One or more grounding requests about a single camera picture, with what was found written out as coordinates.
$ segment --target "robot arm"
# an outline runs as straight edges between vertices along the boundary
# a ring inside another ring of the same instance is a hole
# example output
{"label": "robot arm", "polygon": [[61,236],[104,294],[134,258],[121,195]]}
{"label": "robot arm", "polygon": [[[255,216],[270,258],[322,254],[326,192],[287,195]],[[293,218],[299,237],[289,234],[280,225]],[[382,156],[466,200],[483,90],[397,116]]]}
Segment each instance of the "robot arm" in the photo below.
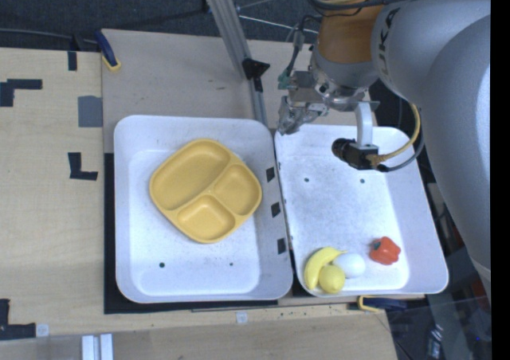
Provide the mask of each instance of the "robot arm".
{"label": "robot arm", "polygon": [[377,168],[364,116],[377,104],[365,93],[379,78],[413,104],[437,185],[490,299],[491,0],[309,1],[323,15],[320,33],[308,70],[280,76],[288,95],[278,131],[297,132],[330,109],[356,111],[358,139],[337,139],[333,153],[357,169]]}

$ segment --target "black tape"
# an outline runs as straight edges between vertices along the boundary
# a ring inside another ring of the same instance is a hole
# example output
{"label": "black tape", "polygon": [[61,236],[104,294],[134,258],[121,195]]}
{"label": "black tape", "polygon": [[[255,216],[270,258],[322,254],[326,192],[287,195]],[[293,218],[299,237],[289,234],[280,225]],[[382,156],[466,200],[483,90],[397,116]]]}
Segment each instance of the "black tape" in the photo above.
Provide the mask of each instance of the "black tape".
{"label": "black tape", "polygon": [[15,89],[42,89],[42,80],[7,79],[7,84]]}
{"label": "black tape", "polygon": [[14,106],[14,88],[7,83],[0,83],[0,107]]}
{"label": "black tape", "polygon": [[270,167],[265,171],[265,177],[268,179],[268,182],[274,179],[274,175],[274,167]]}
{"label": "black tape", "polygon": [[97,172],[81,171],[81,153],[69,152],[69,165],[71,166],[71,174],[69,178],[77,178],[80,180],[97,180]]}
{"label": "black tape", "polygon": [[78,71],[78,56],[75,51],[67,52],[67,69],[69,71]]}
{"label": "black tape", "polygon": [[0,299],[0,340],[36,337],[35,323],[9,325],[9,300]]}
{"label": "black tape", "polygon": [[287,244],[285,244],[285,239],[280,238],[278,241],[278,255],[283,254],[285,251],[287,251]]}
{"label": "black tape", "polygon": [[11,80],[0,83],[0,107],[14,106],[15,89],[42,89],[42,80]]}
{"label": "black tape", "polygon": [[271,214],[273,215],[273,217],[276,217],[278,214],[280,214],[280,203],[274,203],[272,206],[271,206]]}

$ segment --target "gray tape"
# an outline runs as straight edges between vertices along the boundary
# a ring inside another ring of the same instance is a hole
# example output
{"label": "gray tape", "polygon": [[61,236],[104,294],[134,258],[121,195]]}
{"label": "gray tape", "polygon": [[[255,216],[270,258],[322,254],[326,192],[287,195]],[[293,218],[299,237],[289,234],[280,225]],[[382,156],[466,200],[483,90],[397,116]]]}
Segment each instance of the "gray tape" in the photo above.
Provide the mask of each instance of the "gray tape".
{"label": "gray tape", "polygon": [[103,99],[97,96],[78,97],[78,126],[103,127]]}

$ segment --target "metal pole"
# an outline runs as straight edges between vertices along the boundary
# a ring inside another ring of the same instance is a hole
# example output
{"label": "metal pole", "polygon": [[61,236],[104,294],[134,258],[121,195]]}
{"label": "metal pole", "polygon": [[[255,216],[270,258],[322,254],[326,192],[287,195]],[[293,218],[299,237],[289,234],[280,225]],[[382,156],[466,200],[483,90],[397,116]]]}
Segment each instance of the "metal pole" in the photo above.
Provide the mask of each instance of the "metal pole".
{"label": "metal pole", "polygon": [[[243,78],[246,78],[242,61],[251,58],[251,54],[233,0],[207,0],[207,2],[213,12],[214,20],[225,42],[234,68]],[[262,92],[255,89],[253,80],[249,80],[249,90],[255,119],[267,126],[264,98]]]}

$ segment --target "white tray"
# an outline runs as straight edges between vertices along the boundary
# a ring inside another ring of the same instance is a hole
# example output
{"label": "white tray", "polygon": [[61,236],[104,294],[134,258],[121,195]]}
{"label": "white tray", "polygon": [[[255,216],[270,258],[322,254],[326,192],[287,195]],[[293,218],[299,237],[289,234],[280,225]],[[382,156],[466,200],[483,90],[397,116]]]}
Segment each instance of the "white tray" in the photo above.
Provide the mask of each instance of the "white tray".
{"label": "white tray", "polygon": [[[401,131],[374,127],[380,153],[407,140]],[[319,288],[315,296],[437,293],[448,284],[448,270],[434,227],[416,162],[390,173],[356,170],[332,154],[335,139],[355,139],[356,127],[304,125],[294,135],[275,137],[284,209],[297,276],[310,254],[328,245],[365,257],[363,276],[347,280],[338,295]],[[412,147],[386,162],[396,166],[413,154]],[[401,248],[397,263],[375,263],[368,257],[375,238],[388,236]]]}
{"label": "white tray", "polygon": [[[193,139],[228,147],[257,176],[262,201],[225,240],[199,244],[156,208],[149,180]],[[269,130],[249,119],[134,115],[114,134],[116,280],[138,303],[278,299],[292,286],[281,193]],[[274,177],[268,181],[267,169]],[[276,213],[277,203],[280,213]]]}

